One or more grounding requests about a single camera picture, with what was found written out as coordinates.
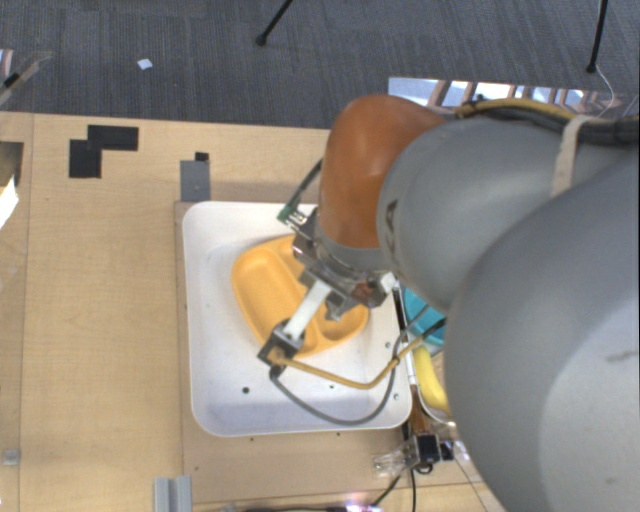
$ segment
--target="white strap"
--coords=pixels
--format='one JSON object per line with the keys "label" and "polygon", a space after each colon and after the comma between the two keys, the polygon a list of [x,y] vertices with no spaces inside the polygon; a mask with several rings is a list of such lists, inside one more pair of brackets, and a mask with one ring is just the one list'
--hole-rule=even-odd
{"label": "white strap", "polygon": [[594,119],[591,116],[579,115],[574,117],[562,132],[560,151],[556,158],[556,168],[551,182],[551,197],[566,192],[573,182],[573,164],[578,147],[578,133],[584,123]]}

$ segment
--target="gray carpet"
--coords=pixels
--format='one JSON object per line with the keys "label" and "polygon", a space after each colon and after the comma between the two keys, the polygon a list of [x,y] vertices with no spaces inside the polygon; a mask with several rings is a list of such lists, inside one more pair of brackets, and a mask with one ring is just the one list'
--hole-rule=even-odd
{"label": "gray carpet", "polygon": [[[281,2],[2,0],[0,48],[55,55],[8,108],[329,127],[390,76],[607,91],[584,71],[597,0],[297,0],[257,47]],[[599,63],[629,100],[639,27],[640,2],[610,2]]]}

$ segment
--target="yellow divided plate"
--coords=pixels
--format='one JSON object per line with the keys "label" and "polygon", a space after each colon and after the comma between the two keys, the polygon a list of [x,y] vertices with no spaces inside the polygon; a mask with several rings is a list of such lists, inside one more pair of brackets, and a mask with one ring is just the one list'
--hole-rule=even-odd
{"label": "yellow divided plate", "polygon": [[[296,311],[307,288],[298,282],[303,266],[293,257],[293,236],[270,240],[240,255],[231,281],[242,314],[253,334],[265,344],[273,328]],[[305,332],[298,356],[316,354],[358,334],[369,319],[369,310],[357,306],[339,322],[326,320],[322,304]]]}

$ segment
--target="turquoise object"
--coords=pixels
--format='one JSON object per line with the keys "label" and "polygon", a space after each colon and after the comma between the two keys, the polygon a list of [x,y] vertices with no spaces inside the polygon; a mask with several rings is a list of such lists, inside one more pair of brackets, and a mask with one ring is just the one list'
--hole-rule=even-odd
{"label": "turquoise object", "polygon": [[[404,309],[407,315],[407,320],[411,322],[422,308],[426,306],[426,302],[413,293],[409,288],[405,288],[403,292]],[[418,322],[411,328],[411,332],[414,336],[420,336],[429,327],[435,324],[438,320],[444,318],[444,315],[439,313],[433,308],[429,308],[424,315],[418,320]],[[444,341],[444,333],[446,327],[441,327],[436,332],[427,337],[426,341],[433,345],[442,346]]]}

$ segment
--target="wooden table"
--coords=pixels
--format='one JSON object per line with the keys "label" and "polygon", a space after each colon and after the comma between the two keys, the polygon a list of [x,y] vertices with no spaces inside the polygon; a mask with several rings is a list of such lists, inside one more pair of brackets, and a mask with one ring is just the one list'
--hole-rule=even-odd
{"label": "wooden table", "polygon": [[[70,179],[69,140],[86,139],[89,124],[136,126],[139,149],[104,151],[101,179]],[[19,366],[11,371],[20,354],[0,347],[0,407],[21,405],[19,440],[0,426],[2,449],[5,442],[19,442],[22,453],[20,510],[151,510],[154,478],[190,470],[183,465],[174,239],[180,161],[193,160],[195,152],[210,154],[213,199],[280,202],[322,155],[328,132],[8,113],[0,114],[0,126],[0,140],[25,143],[25,176],[31,178],[30,208],[22,209],[28,212],[24,309],[18,308],[24,321],[0,315],[0,332],[11,326],[19,338],[24,329],[21,375]],[[5,302],[6,297],[0,293]],[[257,503],[367,501],[385,487],[386,481],[373,480],[367,463],[361,472],[375,485],[329,492],[333,484],[325,482],[326,470],[314,470],[314,457],[325,445],[334,450],[335,443],[327,444],[324,434],[305,436],[278,436],[290,440],[296,457],[267,459],[272,472],[261,485],[298,471],[296,461],[308,471],[297,475],[304,485],[292,481],[291,492],[277,497],[244,502],[241,489],[252,485],[251,471],[225,459],[217,471],[225,481],[241,482],[234,499],[238,510]],[[349,446],[370,448],[361,432],[345,438]],[[214,442],[224,451],[234,441]],[[273,457],[269,438],[260,443],[264,456]],[[339,450],[335,456],[336,467],[350,457]],[[448,463],[419,477],[418,510],[498,510],[472,467],[468,473]],[[0,483],[0,492],[9,506],[18,501],[11,494],[16,475],[0,472],[8,482]],[[297,493],[313,488],[308,482],[314,481],[321,493]],[[215,486],[216,478],[205,475],[198,482]],[[342,487],[351,489],[348,484]],[[194,480],[196,498],[206,494],[195,486]],[[408,483],[398,487],[384,501],[385,510],[410,510]],[[216,511],[224,504],[198,503],[195,509]]]}

